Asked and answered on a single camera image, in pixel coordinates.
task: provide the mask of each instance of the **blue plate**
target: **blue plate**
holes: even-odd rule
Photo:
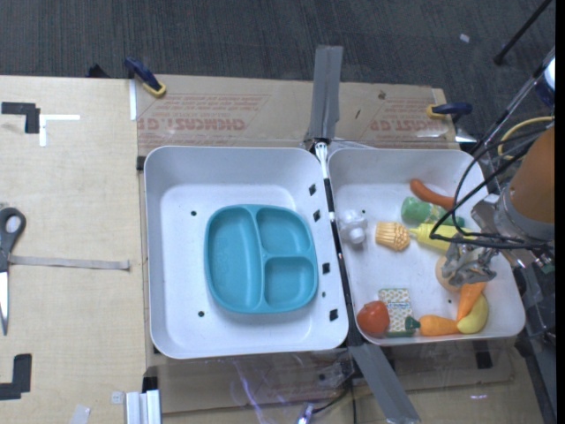
[[[204,266],[212,296],[237,313],[292,311],[318,288],[312,234],[299,214],[277,206],[244,204],[214,212]]]

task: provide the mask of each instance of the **toy carrot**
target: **toy carrot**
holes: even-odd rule
[[[435,314],[424,314],[419,321],[408,316],[404,326],[406,329],[419,329],[422,336],[445,336],[459,333],[456,321]]]
[[[459,290],[459,305],[457,306],[456,321],[463,319],[473,308],[478,296],[485,289],[486,281],[465,283]]]

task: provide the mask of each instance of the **scissor handle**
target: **scissor handle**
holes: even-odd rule
[[[19,219],[19,225],[15,231],[8,231],[8,221],[15,216]],[[19,235],[26,228],[26,218],[16,208],[0,209],[0,247],[8,254],[16,243]]]

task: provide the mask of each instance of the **orange toy food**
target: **orange toy food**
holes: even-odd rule
[[[438,206],[442,206],[446,210],[451,210],[451,208],[453,208],[453,197],[445,196],[430,190],[419,179],[412,179],[410,181],[410,189],[412,193],[414,193],[422,201],[437,204]]]
[[[465,283],[459,290],[459,305],[457,306],[456,321],[463,319],[468,313],[471,312],[478,296],[485,289],[486,281],[479,281],[477,283]]]
[[[457,322],[435,314],[425,314],[417,321],[406,317],[406,329],[419,329],[422,336],[445,336],[459,333]]]

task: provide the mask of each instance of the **blue clamp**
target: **blue clamp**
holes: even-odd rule
[[[124,65],[132,73],[137,74],[143,81],[143,87],[155,97],[161,97],[165,94],[167,88],[160,82],[151,71],[149,71],[143,63],[133,57],[127,57],[124,60]]]
[[[468,115],[473,111],[473,106],[467,102],[451,102],[443,105],[428,105],[426,114],[433,119],[444,119],[447,115],[455,115],[454,123],[462,115]]]

